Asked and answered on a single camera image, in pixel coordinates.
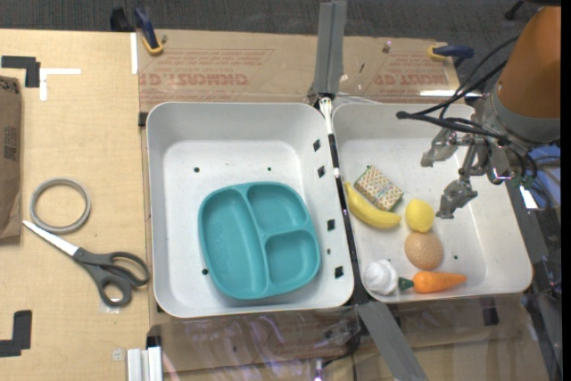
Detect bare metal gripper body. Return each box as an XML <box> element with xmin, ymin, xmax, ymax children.
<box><xmin>459</xmin><ymin>102</ymin><xmax>528</xmax><ymax>186</ymax></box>

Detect yellow lemon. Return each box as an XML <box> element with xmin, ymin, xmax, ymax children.
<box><xmin>404</xmin><ymin>198</ymin><xmax>436</xmax><ymax>235</ymax></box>

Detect white plastic tray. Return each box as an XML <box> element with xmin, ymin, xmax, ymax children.
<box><xmin>145</xmin><ymin>101</ymin><xmax>356</xmax><ymax>319</ymax></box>
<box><xmin>331</xmin><ymin>102</ymin><xmax>534</xmax><ymax>305</ymax></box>

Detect tan egg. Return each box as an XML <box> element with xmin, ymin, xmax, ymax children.
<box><xmin>403</xmin><ymin>230</ymin><xmax>445</xmax><ymax>272</ymax></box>

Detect patterned small carton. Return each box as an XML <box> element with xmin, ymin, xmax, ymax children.
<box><xmin>353</xmin><ymin>164</ymin><xmax>405</xmax><ymax>212</ymax></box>

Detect orange carrot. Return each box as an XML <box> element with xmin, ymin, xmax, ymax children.
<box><xmin>397</xmin><ymin>270</ymin><xmax>468</xmax><ymax>295</ymax></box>

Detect yellow banana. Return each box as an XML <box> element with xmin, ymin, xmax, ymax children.
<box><xmin>343</xmin><ymin>180</ymin><xmax>402</xmax><ymax>231</ymax></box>

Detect white garlic bulb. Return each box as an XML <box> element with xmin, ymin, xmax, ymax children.
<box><xmin>362</xmin><ymin>259</ymin><xmax>400</xmax><ymax>296</ymax></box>

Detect brown cardboard board red print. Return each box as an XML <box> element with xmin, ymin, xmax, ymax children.
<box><xmin>136</xmin><ymin>29</ymin><xmax>539</xmax><ymax>374</ymax></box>

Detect teal divided plate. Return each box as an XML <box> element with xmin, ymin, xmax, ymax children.
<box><xmin>197</xmin><ymin>180</ymin><xmax>323</xmax><ymax>302</ymax></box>

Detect grey tape roll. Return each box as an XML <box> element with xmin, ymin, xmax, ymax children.
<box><xmin>29</xmin><ymin>177</ymin><xmax>93</xmax><ymax>236</ymax></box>

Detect brown paper bag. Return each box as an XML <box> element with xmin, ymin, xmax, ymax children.
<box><xmin>0</xmin><ymin>75</ymin><xmax>23</xmax><ymax>243</ymax></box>

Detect grey handled scissors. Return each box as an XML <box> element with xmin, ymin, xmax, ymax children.
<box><xmin>21</xmin><ymin>219</ymin><xmax>152</xmax><ymax>308</ymax></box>

